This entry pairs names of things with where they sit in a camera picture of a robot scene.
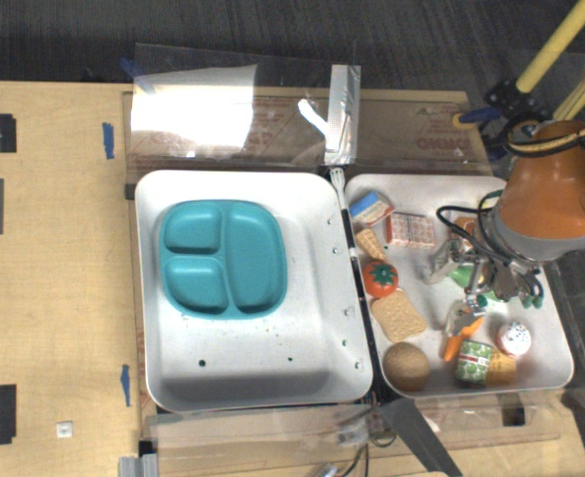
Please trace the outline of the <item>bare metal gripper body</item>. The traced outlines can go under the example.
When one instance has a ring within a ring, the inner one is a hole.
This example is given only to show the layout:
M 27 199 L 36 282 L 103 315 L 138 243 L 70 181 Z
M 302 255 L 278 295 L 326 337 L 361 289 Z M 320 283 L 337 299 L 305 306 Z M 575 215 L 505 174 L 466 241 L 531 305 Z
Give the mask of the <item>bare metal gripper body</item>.
M 473 265 L 466 297 L 476 298 L 492 292 L 503 302 L 519 297 L 521 286 L 512 268 L 512 260 L 493 250 L 470 250 L 466 258 Z

